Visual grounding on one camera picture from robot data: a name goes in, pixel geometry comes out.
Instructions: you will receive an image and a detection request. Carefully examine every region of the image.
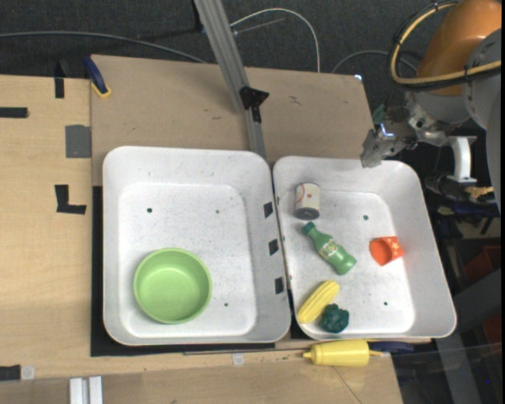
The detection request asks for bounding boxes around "yellow corn cob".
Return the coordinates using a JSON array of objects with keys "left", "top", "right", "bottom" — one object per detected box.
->
[{"left": 295, "top": 279, "right": 342, "bottom": 325}]

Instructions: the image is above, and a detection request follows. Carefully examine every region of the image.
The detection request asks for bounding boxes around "brown cardboard board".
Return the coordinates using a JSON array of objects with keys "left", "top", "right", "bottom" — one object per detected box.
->
[{"left": 90, "top": 54, "right": 433, "bottom": 368}]

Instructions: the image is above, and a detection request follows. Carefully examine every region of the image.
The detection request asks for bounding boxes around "white plastic tray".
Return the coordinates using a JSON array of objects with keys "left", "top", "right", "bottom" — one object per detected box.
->
[
  {"left": 272, "top": 154, "right": 459, "bottom": 342},
  {"left": 102, "top": 145, "right": 293, "bottom": 347}
]

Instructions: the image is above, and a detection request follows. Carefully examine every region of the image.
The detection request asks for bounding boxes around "green broccoli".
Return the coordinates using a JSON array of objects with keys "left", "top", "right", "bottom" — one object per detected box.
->
[{"left": 319, "top": 303, "right": 351, "bottom": 334}]

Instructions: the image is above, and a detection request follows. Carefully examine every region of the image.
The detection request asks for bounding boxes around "black cylinder on white bracket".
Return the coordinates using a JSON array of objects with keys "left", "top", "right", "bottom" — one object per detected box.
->
[{"left": 424, "top": 135, "right": 496, "bottom": 204}]

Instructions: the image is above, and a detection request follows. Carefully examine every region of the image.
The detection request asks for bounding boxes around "white can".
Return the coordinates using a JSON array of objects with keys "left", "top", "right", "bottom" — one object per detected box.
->
[{"left": 293, "top": 182, "right": 322, "bottom": 221}]

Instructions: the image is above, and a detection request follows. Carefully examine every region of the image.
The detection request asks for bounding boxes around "orange carton with stars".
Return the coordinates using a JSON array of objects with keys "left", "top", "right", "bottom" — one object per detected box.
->
[{"left": 369, "top": 235, "right": 406, "bottom": 268}]

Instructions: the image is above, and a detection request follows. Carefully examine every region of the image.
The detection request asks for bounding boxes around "green bottle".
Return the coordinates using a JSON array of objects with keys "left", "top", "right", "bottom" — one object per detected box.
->
[{"left": 300, "top": 221, "right": 359, "bottom": 277}]

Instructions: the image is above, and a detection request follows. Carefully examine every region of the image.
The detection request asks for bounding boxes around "green bowl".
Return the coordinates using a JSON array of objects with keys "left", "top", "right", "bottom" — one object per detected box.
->
[{"left": 132, "top": 247, "right": 215, "bottom": 326}]

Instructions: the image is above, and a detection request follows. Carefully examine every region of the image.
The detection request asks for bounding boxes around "yellow mustard bottle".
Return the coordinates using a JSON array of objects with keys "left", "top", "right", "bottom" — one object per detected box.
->
[{"left": 301, "top": 338, "right": 385, "bottom": 368}]

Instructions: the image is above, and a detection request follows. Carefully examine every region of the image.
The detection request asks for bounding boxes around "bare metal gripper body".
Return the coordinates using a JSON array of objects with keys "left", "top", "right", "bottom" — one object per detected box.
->
[{"left": 380, "top": 104, "right": 454, "bottom": 152}]

